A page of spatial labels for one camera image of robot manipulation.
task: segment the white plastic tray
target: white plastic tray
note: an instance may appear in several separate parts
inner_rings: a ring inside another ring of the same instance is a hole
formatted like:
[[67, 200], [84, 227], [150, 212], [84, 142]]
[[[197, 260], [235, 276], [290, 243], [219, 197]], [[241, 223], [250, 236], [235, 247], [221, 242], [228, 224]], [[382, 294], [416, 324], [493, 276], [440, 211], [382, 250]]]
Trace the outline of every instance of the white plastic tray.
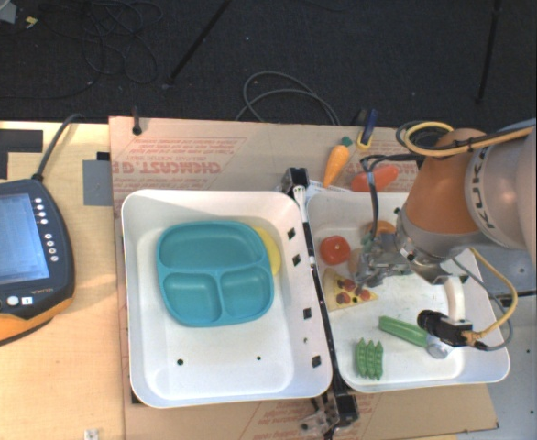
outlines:
[[[379, 220], [396, 223], [393, 211], [402, 207], [407, 194], [379, 193]], [[309, 221], [312, 227], [320, 277], [328, 267], [319, 257], [322, 239], [341, 235], [351, 248], [360, 247], [367, 224], [372, 220], [370, 194], [363, 192], [319, 192], [308, 204]], [[458, 259], [479, 275], [471, 252], [465, 251]], [[340, 274], [350, 275], [347, 264], [334, 269]], [[453, 265], [452, 272], [459, 269]], [[484, 329], [496, 318], [486, 292], [477, 283], [468, 279], [463, 285], [466, 319], [476, 330]], [[335, 352], [340, 374], [346, 383], [357, 391], [377, 392], [406, 390], [462, 383], [495, 382], [509, 373], [510, 360], [506, 348], [483, 352], [472, 347], [457, 347], [445, 359], [430, 356], [425, 348], [415, 346], [394, 335], [378, 329], [378, 318], [390, 316], [416, 324], [421, 310], [434, 310], [448, 314], [444, 287], [431, 285], [412, 274], [389, 277], [373, 288], [378, 299], [357, 306], [329, 312], [334, 337]], [[381, 342], [384, 349], [383, 376], [381, 379], [363, 378], [358, 375], [355, 363], [355, 347], [361, 337]], [[488, 334], [483, 342], [494, 346], [503, 342], [499, 330]]]
[[[156, 245], [169, 226], [236, 220], [267, 230], [282, 264], [270, 309], [255, 321], [188, 327], [160, 295]], [[309, 398], [323, 393], [332, 365], [297, 204], [281, 192], [133, 192], [122, 205], [130, 381], [145, 404]]]

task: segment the cardboard sheet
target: cardboard sheet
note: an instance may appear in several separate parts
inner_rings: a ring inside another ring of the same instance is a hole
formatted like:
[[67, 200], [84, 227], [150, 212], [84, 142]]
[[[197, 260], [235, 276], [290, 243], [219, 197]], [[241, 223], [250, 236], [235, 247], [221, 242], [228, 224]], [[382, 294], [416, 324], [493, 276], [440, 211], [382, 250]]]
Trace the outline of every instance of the cardboard sheet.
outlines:
[[[217, 191], [275, 190], [287, 168], [306, 168], [321, 181], [331, 148], [353, 126], [271, 125], [182, 119], [110, 118], [115, 213], [116, 266], [126, 438], [148, 439], [303, 439], [301, 419], [313, 412], [310, 400], [237, 402], [159, 410], [133, 402], [129, 383], [126, 276], [120, 207], [140, 189]], [[405, 153], [394, 129], [375, 130], [366, 153], [356, 152], [334, 183], [349, 189], [366, 154]], [[399, 178], [386, 191], [407, 192], [417, 174], [413, 162], [398, 163]], [[497, 417], [485, 385], [356, 395], [360, 418], [335, 439], [390, 440], [496, 428]]]

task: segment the yellow cable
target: yellow cable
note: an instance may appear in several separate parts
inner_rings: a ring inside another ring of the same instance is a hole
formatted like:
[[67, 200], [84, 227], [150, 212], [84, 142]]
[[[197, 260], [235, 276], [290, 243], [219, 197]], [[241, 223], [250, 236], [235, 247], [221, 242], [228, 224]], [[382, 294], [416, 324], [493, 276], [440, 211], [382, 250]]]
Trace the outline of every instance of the yellow cable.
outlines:
[[511, 292], [511, 303], [510, 307], [497, 321], [495, 321], [493, 324], [491, 324], [489, 327], [484, 329], [483, 331], [465, 331], [462, 333], [462, 335], [468, 340], [469, 345], [474, 345], [475, 341], [478, 339], [482, 339], [485, 337], [488, 333], [491, 331], [494, 331], [499, 326], [501, 326], [503, 323], [505, 323], [513, 314], [515, 309], [517, 308], [517, 301], [519, 299], [517, 295], [517, 289], [515, 289], [515, 286], [510, 282], [509, 279], [507, 279], [503, 274], [501, 274], [498, 270], [496, 270], [478, 251], [476, 251], [473, 247], [470, 248], [470, 251], [472, 251], [472, 254], [475, 255], [475, 257], [482, 262], [487, 269], [489, 269], [495, 276], [497, 276], [501, 281], [505, 282], [505, 284], [510, 288]]
[[487, 138], [485, 140], [483, 140], [482, 137], [472, 137], [471, 140], [474, 140], [473, 143], [469, 143], [469, 144], [462, 145], [460, 147], [454, 147], [454, 148], [449, 148], [449, 149], [434, 150], [434, 149], [418, 147], [410, 140], [410, 136], [413, 133], [419, 130], [422, 130], [424, 128], [427, 128], [427, 127], [443, 127], [443, 128], [449, 128], [450, 130], [454, 130], [452, 127], [441, 122], [422, 122], [416, 126], [407, 128], [403, 134], [403, 142], [405, 142], [405, 145], [407, 146], [407, 148], [413, 153], [418, 153], [426, 157], [448, 157], [456, 153], [466, 153], [470, 151], [470, 149], [482, 149], [483, 147], [488, 147], [490, 145], [496, 145], [498, 143], [515, 140], [516, 138], [527, 137], [535, 128], [535, 126], [529, 126], [529, 127], [525, 127], [519, 130], [513, 130], [511, 132], [502, 131], [502, 134], [499, 133], [498, 137]]

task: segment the black floor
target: black floor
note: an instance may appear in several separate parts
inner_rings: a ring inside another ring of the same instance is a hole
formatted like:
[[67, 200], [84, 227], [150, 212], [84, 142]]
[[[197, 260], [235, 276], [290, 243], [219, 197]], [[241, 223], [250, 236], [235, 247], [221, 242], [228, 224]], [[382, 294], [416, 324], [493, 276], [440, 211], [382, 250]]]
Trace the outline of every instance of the black floor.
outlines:
[[[135, 105], [143, 117], [347, 125], [376, 108], [379, 126], [492, 132], [536, 117], [537, 98], [537, 0], [502, 0], [497, 13], [495, 1], [230, 0], [178, 70], [225, 0], [12, 0], [0, 120], [107, 122]], [[254, 75], [258, 117], [238, 116]]]

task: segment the blue plate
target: blue plate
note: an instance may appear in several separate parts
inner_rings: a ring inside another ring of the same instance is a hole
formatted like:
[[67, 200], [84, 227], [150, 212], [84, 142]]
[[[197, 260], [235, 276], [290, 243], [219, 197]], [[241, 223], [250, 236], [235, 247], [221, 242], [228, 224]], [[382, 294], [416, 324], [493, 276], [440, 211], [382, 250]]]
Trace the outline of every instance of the blue plate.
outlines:
[[255, 320], [273, 302], [269, 256], [258, 233], [235, 221], [167, 228], [157, 244], [163, 301], [183, 325], [233, 325]]

